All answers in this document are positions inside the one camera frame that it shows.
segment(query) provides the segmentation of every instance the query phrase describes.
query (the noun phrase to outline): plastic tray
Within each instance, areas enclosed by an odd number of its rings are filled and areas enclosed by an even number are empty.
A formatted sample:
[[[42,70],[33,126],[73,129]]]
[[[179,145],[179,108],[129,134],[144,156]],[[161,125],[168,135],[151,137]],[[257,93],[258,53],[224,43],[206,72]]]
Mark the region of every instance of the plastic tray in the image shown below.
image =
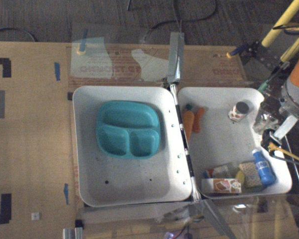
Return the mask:
[[[285,194],[292,187],[292,179],[285,161],[269,156],[261,147],[262,136],[252,129],[260,103],[264,96],[251,88],[183,88],[178,93],[180,108],[191,104],[193,109],[204,107],[200,133],[192,133],[189,140],[189,153],[197,185],[201,188],[201,178],[205,170],[230,164],[232,176],[238,172],[240,163],[253,160],[252,150],[259,148],[270,163],[277,179],[273,185],[257,192],[239,195],[205,194],[209,198],[235,198],[255,195]],[[249,106],[247,115],[239,122],[228,118],[233,106],[243,101]]]
[[[146,159],[105,155],[97,143],[97,114],[110,101],[151,107],[160,122],[158,151]],[[160,87],[83,86],[73,95],[79,192],[92,207],[175,202],[192,191],[177,112],[171,93]]]
[[[146,159],[155,155],[160,142],[160,123],[150,106],[129,101],[109,101],[97,116],[96,139],[112,157]]]

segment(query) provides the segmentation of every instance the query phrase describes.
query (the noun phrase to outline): sponge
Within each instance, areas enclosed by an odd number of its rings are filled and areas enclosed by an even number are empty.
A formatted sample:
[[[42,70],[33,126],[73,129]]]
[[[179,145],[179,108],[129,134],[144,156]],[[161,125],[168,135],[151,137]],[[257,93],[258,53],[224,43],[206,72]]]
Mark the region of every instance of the sponge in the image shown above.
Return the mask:
[[[242,170],[239,170],[236,175],[235,175],[235,179],[239,179],[241,185],[244,185],[245,183],[245,174],[243,173]]]
[[[261,183],[261,179],[254,162],[251,161],[251,162],[241,163],[239,165],[239,169],[245,175],[246,188],[260,187],[263,185]]]

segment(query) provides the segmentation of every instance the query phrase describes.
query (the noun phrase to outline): orange carrot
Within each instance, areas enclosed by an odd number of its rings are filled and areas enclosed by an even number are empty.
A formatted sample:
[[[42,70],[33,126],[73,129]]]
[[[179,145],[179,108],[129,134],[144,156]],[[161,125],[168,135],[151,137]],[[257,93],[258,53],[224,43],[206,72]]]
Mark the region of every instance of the orange carrot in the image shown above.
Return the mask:
[[[195,114],[191,111],[191,109],[192,109],[191,105],[186,105],[186,109],[187,109],[187,111],[185,111],[183,114],[183,125],[184,125],[184,129],[185,129],[186,139],[187,139],[187,141],[189,141],[190,134],[191,134],[193,124],[194,124]]]
[[[195,133],[200,132],[200,120],[204,113],[205,113],[205,109],[203,107],[198,108],[197,112],[195,113],[194,123],[193,123],[193,131]]]

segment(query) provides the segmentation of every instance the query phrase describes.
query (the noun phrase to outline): yellow handle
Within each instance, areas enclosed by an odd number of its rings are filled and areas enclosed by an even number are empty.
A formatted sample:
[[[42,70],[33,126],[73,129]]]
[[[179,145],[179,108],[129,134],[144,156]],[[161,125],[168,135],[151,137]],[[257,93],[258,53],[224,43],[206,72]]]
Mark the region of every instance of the yellow handle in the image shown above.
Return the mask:
[[[273,142],[270,142],[269,145],[268,145],[268,149],[269,150],[279,150],[281,151],[282,153],[290,156],[290,157],[293,157],[294,159],[298,160],[299,161],[299,157],[290,153],[289,151],[285,150],[285,149],[281,149],[279,147],[277,147]]]
[[[282,62],[290,61],[299,51],[299,37],[280,57]]]
[[[299,0],[294,0],[289,7],[286,9],[284,14],[276,22],[275,26],[280,26],[289,23],[293,16],[299,11]],[[278,37],[282,29],[273,30],[271,29],[267,36],[263,39],[262,45],[268,48],[272,42]]]

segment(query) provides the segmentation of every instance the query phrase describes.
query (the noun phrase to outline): small box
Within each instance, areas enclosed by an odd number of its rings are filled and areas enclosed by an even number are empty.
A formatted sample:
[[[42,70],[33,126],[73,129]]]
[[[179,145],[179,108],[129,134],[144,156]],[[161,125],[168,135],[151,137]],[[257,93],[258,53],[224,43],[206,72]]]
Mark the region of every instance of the small box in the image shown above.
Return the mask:
[[[202,179],[202,193],[241,193],[240,179]]]
[[[218,166],[215,168],[208,169],[203,172],[203,178],[231,178],[231,174],[229,172],[227,165]]]

